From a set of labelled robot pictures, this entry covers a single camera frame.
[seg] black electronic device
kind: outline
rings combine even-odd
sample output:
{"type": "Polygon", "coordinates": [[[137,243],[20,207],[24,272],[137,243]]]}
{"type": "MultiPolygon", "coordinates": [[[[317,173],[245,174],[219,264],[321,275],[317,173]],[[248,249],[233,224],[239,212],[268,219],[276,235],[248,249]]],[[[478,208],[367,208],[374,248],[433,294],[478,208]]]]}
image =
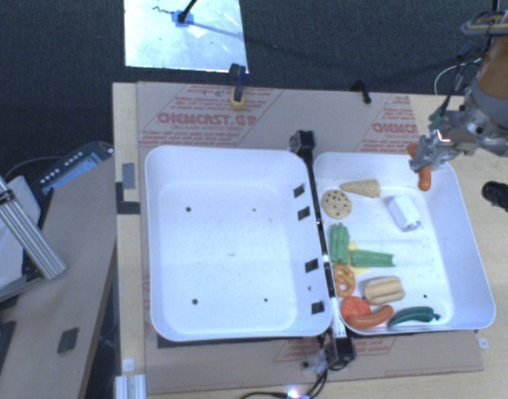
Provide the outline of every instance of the black electronic device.
{"type": "Polygon", "coordinates": [[[65,155],[32,183],[31,190],[42,205],[52,190],[85,173],[114,153],[105,142],[91,142],[65,155]]]}

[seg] cookie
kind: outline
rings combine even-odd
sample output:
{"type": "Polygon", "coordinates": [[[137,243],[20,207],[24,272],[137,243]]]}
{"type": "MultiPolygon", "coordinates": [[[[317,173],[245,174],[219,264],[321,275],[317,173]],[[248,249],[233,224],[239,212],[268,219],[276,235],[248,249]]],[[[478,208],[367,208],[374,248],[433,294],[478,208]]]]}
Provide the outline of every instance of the cookie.
{"type": "Polygon", "coordinates": [[[332,219],[342,219],[352,211],[352,201],[341,190],[328,190],[324,193],[321,205],[332,219]]]}
{"type": "Polygon", "coordinates": [[[340,185],[340,189],[346,192],[353,192],[354,194],[369,196],[370,198],[379,198],[381,194],[381,187],[376,179],[343,183],[340,185]]]}

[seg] dark floor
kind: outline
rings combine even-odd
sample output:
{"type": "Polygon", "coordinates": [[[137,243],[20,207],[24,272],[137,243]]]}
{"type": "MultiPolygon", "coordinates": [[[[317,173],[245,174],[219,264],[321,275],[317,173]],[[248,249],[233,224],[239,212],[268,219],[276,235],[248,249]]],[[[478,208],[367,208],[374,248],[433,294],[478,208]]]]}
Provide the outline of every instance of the dark floor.
{"type": "MultiPolygon", "coordinates": [[[[247,85],[433,93],[492,0],[239,0],[247,85]]],[[[501,8],[508,0],[501,0],[501,8]]],[[[124,65],[123,0],[0,0],[0,172],[31,158],[112,142],[116,81],[224,83],[224,74],[124,65]]],[[[16,171],[29,182],[51,161],[16,171]]],[[[113,312],[89,398],[108,397],[113,312]]]]}

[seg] red tomato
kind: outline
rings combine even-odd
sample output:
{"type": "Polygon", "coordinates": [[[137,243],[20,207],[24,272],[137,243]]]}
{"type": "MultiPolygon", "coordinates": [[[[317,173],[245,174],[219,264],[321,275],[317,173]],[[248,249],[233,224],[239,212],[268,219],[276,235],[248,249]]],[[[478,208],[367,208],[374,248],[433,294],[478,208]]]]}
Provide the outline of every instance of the red tomato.
{"type": "Polygon", "coordinates": [[[340,307],[340,313],[343,315],[343,319],[346,322],[352,316],[369,315],[371,312],[370,305],[367,301],[357,296],[345,298],[340,307]]]}

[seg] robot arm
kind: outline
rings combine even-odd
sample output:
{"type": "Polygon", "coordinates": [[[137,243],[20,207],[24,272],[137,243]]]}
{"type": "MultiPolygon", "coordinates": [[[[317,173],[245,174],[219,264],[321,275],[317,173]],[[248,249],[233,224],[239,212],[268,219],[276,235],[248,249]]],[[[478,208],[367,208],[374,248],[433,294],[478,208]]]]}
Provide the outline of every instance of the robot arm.
{"type": "MultiPolygon", "coordinates": [[[[485,34],[492,38],[476,78],[466,88],[464,104],[447,111],[449,97],[429,120],[429,137],[420,137],[409,151],[411,168],[421,177],[460,154],[473,155],[483,148],[498,156],[508,156],[508,11],[478,15],[462,26],[465,34],[485,34]]],[[[462,57],[457,58],[457,73],[462,57]]],[[[428,182],[420,183],[422,190],[428,182]]],[[[508,185],[489,182],[483,196],[508,211],[508,185]]]]}

